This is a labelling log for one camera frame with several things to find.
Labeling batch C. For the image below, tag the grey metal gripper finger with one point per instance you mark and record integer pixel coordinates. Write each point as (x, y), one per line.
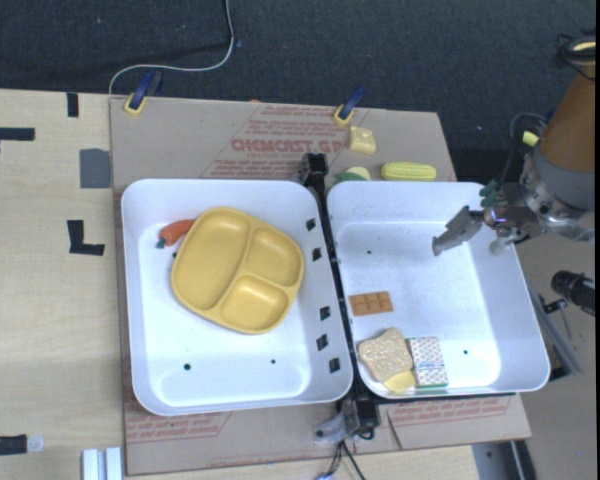
(501, 244)
(457, 229)

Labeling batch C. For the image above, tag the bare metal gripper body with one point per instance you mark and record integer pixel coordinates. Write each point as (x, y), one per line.
(522, 215)

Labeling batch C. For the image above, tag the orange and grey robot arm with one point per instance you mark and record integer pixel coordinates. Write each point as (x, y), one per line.
(570, 118)

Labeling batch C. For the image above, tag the white plastic tray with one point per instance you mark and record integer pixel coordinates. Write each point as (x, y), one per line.
(230, 368)
(445, 298)

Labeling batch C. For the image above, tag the yellow corn cob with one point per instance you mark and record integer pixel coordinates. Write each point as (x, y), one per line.
(408, 171)

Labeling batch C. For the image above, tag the orange biscuit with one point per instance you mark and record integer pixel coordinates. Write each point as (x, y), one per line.
(371, 304)

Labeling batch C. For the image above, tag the pale yellow and green vegetable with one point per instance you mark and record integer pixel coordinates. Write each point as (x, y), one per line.
(356, 173)

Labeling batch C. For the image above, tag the thin black rod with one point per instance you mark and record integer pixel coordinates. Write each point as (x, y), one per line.
(333, 248)

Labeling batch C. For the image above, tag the yellow cheese cube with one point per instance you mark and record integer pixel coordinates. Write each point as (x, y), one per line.
(362, 140)

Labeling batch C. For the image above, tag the white patterned carton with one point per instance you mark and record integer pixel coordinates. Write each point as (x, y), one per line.
(428, 360)

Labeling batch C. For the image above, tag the beige bread slice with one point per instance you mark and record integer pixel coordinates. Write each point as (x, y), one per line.
(384, 354)

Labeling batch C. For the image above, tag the yellow cheese slice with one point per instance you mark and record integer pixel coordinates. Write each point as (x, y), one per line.
(400, 382)

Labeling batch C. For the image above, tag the yellow divided plate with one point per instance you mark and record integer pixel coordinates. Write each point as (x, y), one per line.
(230, 263)

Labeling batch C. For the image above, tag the orange carrot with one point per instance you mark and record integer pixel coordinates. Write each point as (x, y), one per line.
(175, 230)

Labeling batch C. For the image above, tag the brown cardboard board, red print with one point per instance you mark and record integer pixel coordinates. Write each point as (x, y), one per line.
(190, 138)

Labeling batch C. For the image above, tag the black cylinder on white bracket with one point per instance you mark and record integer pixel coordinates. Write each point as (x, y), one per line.
(574, 287)

